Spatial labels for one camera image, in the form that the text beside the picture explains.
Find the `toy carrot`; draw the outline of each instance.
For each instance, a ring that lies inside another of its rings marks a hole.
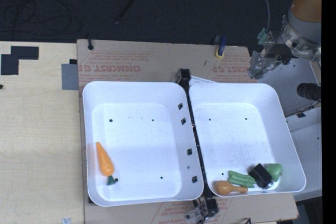
[[[112,176],[112,174],[114,173],[114,166],[112,164],[112,161],[99,142],[96,143],[96,148],[100,171],[103,175],[108,176],[107,185],[113,185],[116,183],[116,181]]]

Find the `white tray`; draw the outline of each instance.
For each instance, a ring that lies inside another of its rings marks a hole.
[[[228,171],[247,174],[258,163],[280,163],[280,179],[267,190],[222,196],[297,192],[306,178],[276,91],[262,83],[196,83],[190,99],[206,177],[214,185],[227,180]]]
[[[203,192],[185,92],[172,82],[95,81],[83,90],[88,193],[99,206],[193,200]],[[118,182],[107,186],[96,142]]]

